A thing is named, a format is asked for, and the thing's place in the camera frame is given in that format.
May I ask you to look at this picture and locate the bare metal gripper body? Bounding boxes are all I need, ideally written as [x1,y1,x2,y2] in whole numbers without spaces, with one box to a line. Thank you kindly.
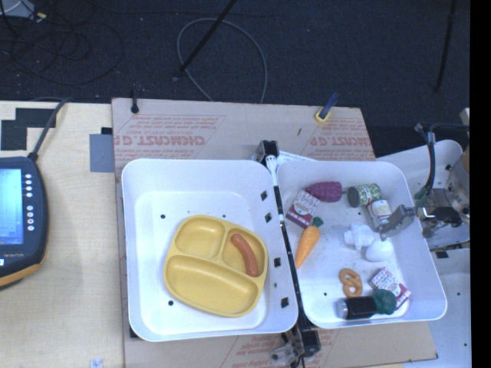
[416,161,471,239]

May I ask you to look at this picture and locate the white and yellow can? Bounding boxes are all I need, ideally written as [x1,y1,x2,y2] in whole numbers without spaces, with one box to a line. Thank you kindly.
[366,199,394,232]

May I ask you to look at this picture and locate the white toy egg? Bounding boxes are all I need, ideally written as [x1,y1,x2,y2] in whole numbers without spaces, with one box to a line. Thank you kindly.
[364,238,395,263]

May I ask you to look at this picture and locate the green labelled can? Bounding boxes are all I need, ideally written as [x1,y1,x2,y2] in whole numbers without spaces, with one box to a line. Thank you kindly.
[347,182,383,209]

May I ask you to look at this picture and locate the white plastic bottle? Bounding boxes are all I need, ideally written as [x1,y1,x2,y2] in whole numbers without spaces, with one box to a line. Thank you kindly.
[343,222,379,251]

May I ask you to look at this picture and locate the red and white carton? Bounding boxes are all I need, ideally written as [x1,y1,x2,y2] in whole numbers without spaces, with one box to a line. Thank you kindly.
[285,189,321,229]
[368,267,412,309]

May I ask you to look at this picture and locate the purple toy grapes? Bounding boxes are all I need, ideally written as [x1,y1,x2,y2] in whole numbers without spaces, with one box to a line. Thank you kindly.
[305,181,343,203]

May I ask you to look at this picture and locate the green toy broccoli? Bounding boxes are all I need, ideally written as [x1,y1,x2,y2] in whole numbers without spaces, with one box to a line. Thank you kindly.
[372,288,397,316]

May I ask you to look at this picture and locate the white plastic tray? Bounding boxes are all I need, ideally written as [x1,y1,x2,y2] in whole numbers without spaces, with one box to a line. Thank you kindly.
[275,159,448,330]
[121,158,299,343]

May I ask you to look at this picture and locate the brown toy pretzel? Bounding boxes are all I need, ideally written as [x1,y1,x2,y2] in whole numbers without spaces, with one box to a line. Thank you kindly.
[338,268,364,297]

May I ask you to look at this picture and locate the orange toy carrot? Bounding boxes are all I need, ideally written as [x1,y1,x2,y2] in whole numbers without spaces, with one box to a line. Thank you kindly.
[294,215,325,270]

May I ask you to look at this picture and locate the black can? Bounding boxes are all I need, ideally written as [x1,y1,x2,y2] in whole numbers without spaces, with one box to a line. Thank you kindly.
[336,296,379,320]

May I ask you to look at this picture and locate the thin black and white rod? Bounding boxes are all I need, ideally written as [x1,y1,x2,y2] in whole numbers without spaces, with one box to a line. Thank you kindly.
[265,154,312,335]

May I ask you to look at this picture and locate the orange toy sausage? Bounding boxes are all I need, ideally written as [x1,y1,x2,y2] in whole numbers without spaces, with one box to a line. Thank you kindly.
[229,233,261,278]

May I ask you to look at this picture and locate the brown cardboard board red print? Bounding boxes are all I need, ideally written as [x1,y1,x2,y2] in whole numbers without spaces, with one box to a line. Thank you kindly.
[110,97,439,368]

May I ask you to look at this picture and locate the yellow divided plate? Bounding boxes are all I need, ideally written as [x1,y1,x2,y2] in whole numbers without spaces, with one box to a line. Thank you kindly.
[163,215,269,319]

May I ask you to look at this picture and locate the black block with thin wires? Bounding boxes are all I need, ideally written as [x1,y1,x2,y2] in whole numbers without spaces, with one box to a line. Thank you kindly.
[255,140,279,164]
[298,326,322,358]

